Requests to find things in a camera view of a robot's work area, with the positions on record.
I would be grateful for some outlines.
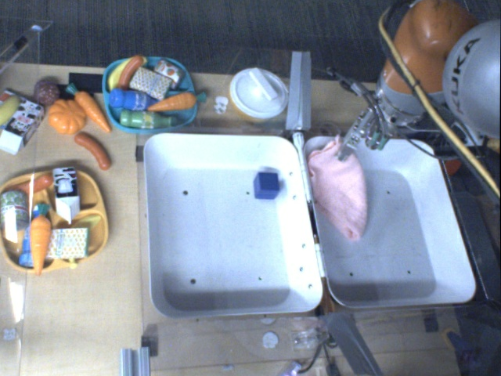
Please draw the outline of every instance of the blue cube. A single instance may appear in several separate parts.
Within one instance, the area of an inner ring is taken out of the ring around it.
[[[256,199],[275,199],[279,194],[279,176],[274,172],[259,172],[254,179]]]

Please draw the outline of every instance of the plastic tray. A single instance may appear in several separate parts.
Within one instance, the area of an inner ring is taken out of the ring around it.
[[[306,154],[330,140],[310,139]],[[360,143],[356,155],[369,205],[362,239],[345,239],[315,210],[332,296],[351,308],[469,301],[474,274],[439,161],[401,139],[382,151]]]
[[[104,105],[106,108],[106,112],[108,113],[108,118],[111,120],[111,123],[114,127],[117,127],[121,131],[130,132],[133,134],[158,134],[162,132],[170,132],[176,129],[185,127],[190,124],[196,117],[196,112],[198,110],[198,103],[195,104],[191,109],[188,110],[180,110],[180,111],[170,111],[169,115],[175,115],[178,118],[178,124],[174,127],[167,128],[153,128],[153,129],[141,129],[141,128],[130,128],[125,127],[120,124],[120,112],[121,109],[114,109],[109,105],[109,97],[110,91],[108,90],[107,81],[108,76],[111,71],[113,71],[120,63],[125,61],[126,59],[121,59],[114,61],[110,64],[104,71],[103,75],[103,97],[104,97]],[[185,67],[178,61],[169,59],[167,57],[147,57],[147,62],[145,64],[145,68],[152,70],[159,60],[168,60],[173,63],[175,66],[181,68],[185,71],[185,76],[182,79],[182,82],[179,84],[179,87],[176,90],[171,90],[165,97],[177,95],[180,92],[193,92],[195,93],[195,87],[193,85],[193,81],[189,75],[189,72],[185,69]]]
[[[294,146],[163,134],[145,145],[152,301],[165,316],[302,313],[323,287]],[[279,176],[254,198],[258,172]]]
[[[36,172],[34,174],[34,177],[37,178],[42,174],[52,174],[52,171]],[[4,190],[7,190],[10,186],[15,186],[17,184],[29,181],[30,177],[31,174],[26,174],[10,179],[2,186],[0,193],[2,193]],[[83,262],[100,253],[106,245],[106,242],[108,241],[108,218],[106,216],[103,197],[94,179],[92,179],[92,177],[85,172],[77,171],[77,180],[78,190],[80,193],[81,210],[74,217],[73,223],[85,218],[88,215],[98,215],[99,217],[101,217],[101,221],[98,222],[90,230],[88,239],[88,256],[86,258],[77,260],[77,262]],[[54,185],[41,192],[37,192],[33,197],[33,202],[46,203],[50,205],[48,218],[51,221],[53,229],[71,227],[71,225],[69,225],[68,222],[60,217],[55,211],[56,202]],[[18,243],[12,243],[10,241],[4,240],[0,235],[0,242],[2,254],[10,265],[21,271],[27,271],[29,273],[34,272],[33,269],[28,269],[18,264],[22,248],[22,239]],[[71,263],[64,259],[47,259],[45,261],[43,271],[47,272],[49,270],[62,269],[69,266],[71,266]]]

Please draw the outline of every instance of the yellow divided tray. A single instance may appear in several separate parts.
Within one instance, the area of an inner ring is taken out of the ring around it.
[[[36,172],[34,177],[37,178],[40,175],[52,174],[52,171],[47,172]],[[0,188],[0,193],[8,190],[10,187],[25,183],[31,178],[31,173],[26,175],[21,175],[19,177],[10,179],[5,183],[2,188]],[[86,258],[77,259],[77,262],[83,262],[90,259],[92,256],[97,255],[106,245],[108,241],[108,218],[106,216],[106,209],[104,207],[103,197],[96,181],[85,172],[77,171],[77,182],[78,191],[80,194],[80,208],[81,210],[74,217],[72,224],[69,224],[65,219],[56,213],[56,199],[54,193],[54,185],[52,184],[49,188],[37,192],[33,196],[33,204],[45,203],[50,205],[50,210],[48,213],[48,218],[51,221],[53,229],[71,228],[72,225],[77,223],[79,220],[87,218],[88,216],[99,216],[101,219],[89,230],[88,236],[88,256]],[[33,273],[33,269],[22,267],[19,265],[19,257],[22,253],[23,248],[23,234],[24,231],[18,233],[18,242],[12,242],[5,240],[0,234],[0,247],[2,248],[2,254],[4,255],[6,261],[12,265],[14,268]],[[44,272],[49,270],[63,269],[72,266],[72,263],[65,259],[46,259],[44,264]]]

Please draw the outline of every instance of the yellow cable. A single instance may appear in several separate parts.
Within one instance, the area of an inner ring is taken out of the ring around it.
[[[380,17],[379,22],[378,22],[378,27],[381,35],[384,38],[384,41],[387,43],[388,47],[390,48],[391,55],[395,59],[395,62],[398,64],[400,69],[402,70],[402,73],[404,74],[405,78],[411,85],[414,86],[414,90],[416,91],[417,97],[420,100],[421,104],[423,104],[423,107],[426,109],[432,120],[437,124],[437,126],[447,135],[449,138],[450,142],[454,144],[458,150],[463,154],[463,156],[470,162],[472,166],[478,171],[480,176],[484,179],[484,181],[488,184],[488,186],[492,189],[492,191],[496,194],[497,198],[499,199],[499,188],[496,185],[496,182],[494,179],[491,177],[490,173],[485,169],[485,167],[482,165],[482,163],[470,152],[470,150],[464,145],[463,141],[454,133],[454,131],[447,125],[447,123],[442,119],[440,114],[435,110],[433,105],[431,104],[430,100],[428,99],[428,96],[426,92],[423,90],[421,85],[417,82],[417,80],[414,78],[413,73],[410,72],[409,68],[404,63],[404,60],[402,59],[402,56],[400,56],[400,53],[396,49],[395,45],[393,44],[393,41],[391,40],[390,36],[386,32],[386,29],[384,28],[384,18],[386,17],[386,14],[389,9],[387,9]]]

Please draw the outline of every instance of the wooden tabletop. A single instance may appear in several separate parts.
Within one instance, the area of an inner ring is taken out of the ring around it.
[[[0,89],[9,88],[30,98],[35,82],[41,78],[66,84],[70,72],[101,74],[103,71],[90,67],[14,64],[0,78]],[[224,114],[215,113],[214,99],[228,95],[231,76],[192,74],[192,77],[196,90],[207,93],[207,102],[200,104],[190,132],[196,132],[197,127],[203,131],[227,127],[233,131],[260,132],[259,126],[242,120],[232,107]],[[96,98],[103,105],[102,95],[97,94]],[[329,123],[346,130],[363,108],[363,99],[344,91],[336,82],[313,81],[314,127]],[[198,372],[205,367],[204,374],[219,374],[221,367],[229,363],[240,363],[247,371],[271,370],[273,374],[284,361],[303,355],[308,358],[311,352],[294,352],[292,343],[281,344],[274,350],[263,348],[262,336],[273,329],[282,342],[290,342],[291,330],[314,325],[315,318],[174,321],[153,309],[147,280],[144,175],[135,156],[136,147],[143,144],[145,137],[116,129],[106,134],[91,122],[85,131],[108,151],[112,161],[108,171],[100,170],[94,157],[77,146],[72,136],[57,134],[47,121],[42,122],[17,155],[0,151],[0,185],[17,175],[61,166],[87,172],[101,189],[110,224],[105,249],[76,269],[58,269],[36,277],[14,270],[0,258],[1,283],[10,280],[25,289],[23,320],[17,326],[21,340],[20,367],[16,368],[19,359],[14,359],[19,347],[3,341],[0,373],[115,375],[119,372],[121,349],[139,348],[142,335],[158,337],[162,356],[152,358],[153,374],[179,374],[173,371],[179,368],[185,368],[183,374],[200,374],[190,373],[191,367],[199,367]],[[0,316],[4,320],[12,314],[0,313]]]

